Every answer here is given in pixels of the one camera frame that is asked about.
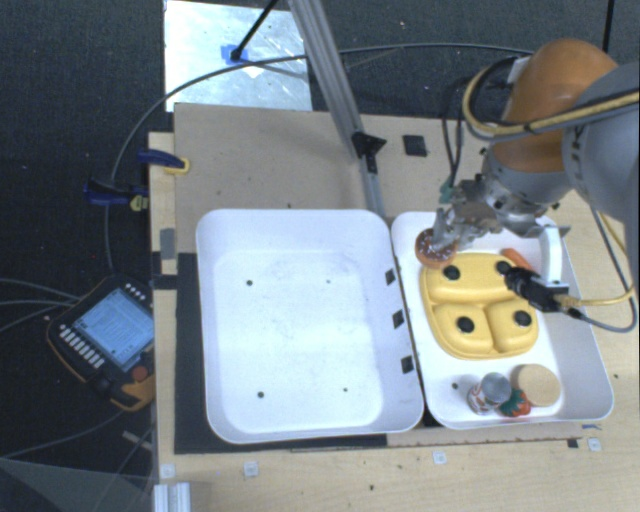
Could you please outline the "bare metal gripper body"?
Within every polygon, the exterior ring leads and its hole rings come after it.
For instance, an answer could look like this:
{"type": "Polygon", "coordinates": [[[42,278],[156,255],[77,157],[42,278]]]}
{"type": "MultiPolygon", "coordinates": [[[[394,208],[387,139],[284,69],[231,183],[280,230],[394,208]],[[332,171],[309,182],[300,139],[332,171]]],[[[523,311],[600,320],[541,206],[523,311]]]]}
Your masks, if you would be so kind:
{"type": "Polygon", "coordinates": [[[448,211],[448,224],[473,227],[474,239],[506,229],[522,238],[538,237],[544,226],[538,219],[544,205],[531,203],[506,189],[495,179],[463,180],[455,188],[448,211]]]}

